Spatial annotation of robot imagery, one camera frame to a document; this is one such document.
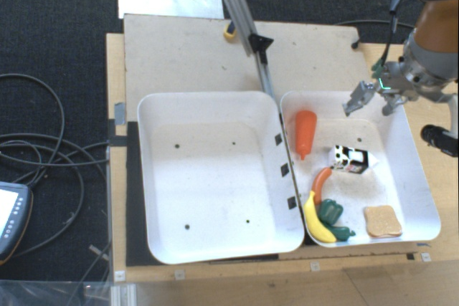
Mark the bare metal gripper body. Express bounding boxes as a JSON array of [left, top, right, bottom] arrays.
[[375, 59, 450, 103]]

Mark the orange bottle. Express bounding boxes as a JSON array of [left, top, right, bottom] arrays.
[[294, 110, 318, 161]]

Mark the black and white carton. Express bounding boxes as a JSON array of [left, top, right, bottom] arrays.
[[328, 144, 380, 176]]

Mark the white plastic tray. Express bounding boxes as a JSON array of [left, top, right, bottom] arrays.
[[136, 90, 306, 266], [280, 90, 443, 249]]

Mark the orange sausage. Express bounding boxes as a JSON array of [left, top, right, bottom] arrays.
[[311, 166, 333, 207]]

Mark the thin black and white rod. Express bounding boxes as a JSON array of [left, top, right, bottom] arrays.
[[277, 110, 306, 229]]

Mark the tan bread slice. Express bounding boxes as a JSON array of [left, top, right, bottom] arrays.
[[363, 204, 404, 239]]

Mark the green bell pepper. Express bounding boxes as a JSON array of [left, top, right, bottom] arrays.
[[317, 199, 344, 226]]

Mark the yellow banana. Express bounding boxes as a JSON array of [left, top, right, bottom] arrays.
[[303, 190, 338, 244]]

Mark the green toy vegetable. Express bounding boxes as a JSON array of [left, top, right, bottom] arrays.
[[323, 223, 357, 242]]

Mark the black cylinder on white bracket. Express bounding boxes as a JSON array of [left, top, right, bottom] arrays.
[[420, 92, 459, 158]]

